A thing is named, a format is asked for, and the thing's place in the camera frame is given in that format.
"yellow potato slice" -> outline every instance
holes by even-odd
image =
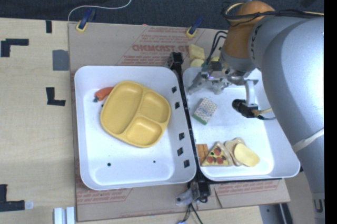
[[[239,162],[249,167],[253,167],[260,162],[258,155],[244,144],[235,146],[234,155]]]

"white tray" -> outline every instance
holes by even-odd
[[[170,122],[152,147],[126,144],[101,127],[103,102],[93,102],[94,93],[124,80],[149,87],[171,105]],[[76,72],[74,81],[80,171],[83,183],[89,188],[144,187],[193,179],[196,163],[179,84],[171,70],[146,66],[85,66]]]
[[[187,103],[191,115],[193,136],[196,144],[207,144],[210,149],[217,141],[224,143],[237,137],[244,139],[246,145],[258,154],[261,161],[255,167],[201,167],[202,173],[213,181],[271,179],[295,176],[300,169],[300,162],[293,152],[289,141],[277,120],[259,120],[245,118],[232,108],[234,99],[245,99],[244,86],[231,85],[223,93],[214,94],[214,87],[207,82],[202,89],[187,94],[193,79],[201,70],[199,67],[188,68],[183,74]],[[258,79],[255,85],[256,103],[259,109],[270,107],[262,85],[261,72],[255,70],[249,79]],[[217,109],[210,121],[203,125],[192,117],[200,103],[207,97],[217,104]],[[273,117],[272,112],[264,114]]]

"toy bread slice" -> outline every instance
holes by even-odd
[[[235,157],[234,155],[234,148],[237,144],[244,144],[245,145],[245,142],[242,138],[235,138],[234,140],[231,140],[231,141],[227,141],[225,142],[225,148],[230,152],[231,154],[231,157],[233,159],[233,162],[236,166],[241,166],[242,163],[240,161],[237,160],[237,158]]]
[[[258,155],[244,144],[235,146],[234,155],[238,161],[249,167],[253,167],[260,162]]]
[[[217,142],[213,146],[213,148],[210,150],[209,154],[201,164],[201,166],[232,166],[232,165],[233,160],[230,153],[220,142]]]

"white cable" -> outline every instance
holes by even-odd
[[[297,151],[300,151],[304,147],[307,147],[309,144],[314,142],[317,138],[321,137],[322,135],[324,135],[324,128],[319,130],[317,133],[310,136],[309,138],[298,141],[295,145],[292,146],[294,152],[296,153]]]
[[[74,9],[72,9],[68,15],[68,21],[70,21],[70,16],[72,15],[72,13],[74,11],[76,11],[77,9],[80,9],[80,8],[83,8],[83,7],[91,7],[91,8],[100,8],[100,9],[108,9],[108,10],[118,10],[118,9],[122,9],[122,8],[125,8],[127,6],[129,6],[129,4],[132,2],[132,0],[129,0],[129,2],[123,6],[119,6],[119,7],[104,7],[104,6],[95,6],[95,5],[82,5],[82,6],[79,6],[79,7],[76,7]]]

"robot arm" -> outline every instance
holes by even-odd
[[[250,20],[256,10],[273,13],[259,1],[243,4],[237,14],[249,22],[230,27],[220,59],[227,72],[241,75],[236,80],[261,71],[268,101],[308,179],[316,223],[325,223],[324,18],[276,14]]]

